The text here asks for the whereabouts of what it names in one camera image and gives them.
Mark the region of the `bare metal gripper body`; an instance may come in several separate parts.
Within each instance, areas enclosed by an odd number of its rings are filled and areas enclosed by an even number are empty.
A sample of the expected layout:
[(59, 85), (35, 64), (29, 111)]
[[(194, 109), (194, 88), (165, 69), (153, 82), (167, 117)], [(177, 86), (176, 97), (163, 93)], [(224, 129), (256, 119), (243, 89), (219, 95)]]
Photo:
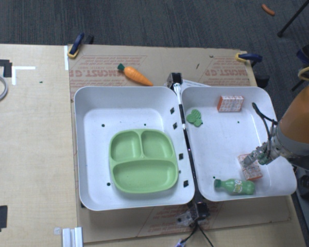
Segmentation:
[(267, 142), (251, 152), (252, 160), (258, 161), (260, 165), (268, 165), (280, 156), (281, 150), (282, 145), (277, 135), (274, 135)]

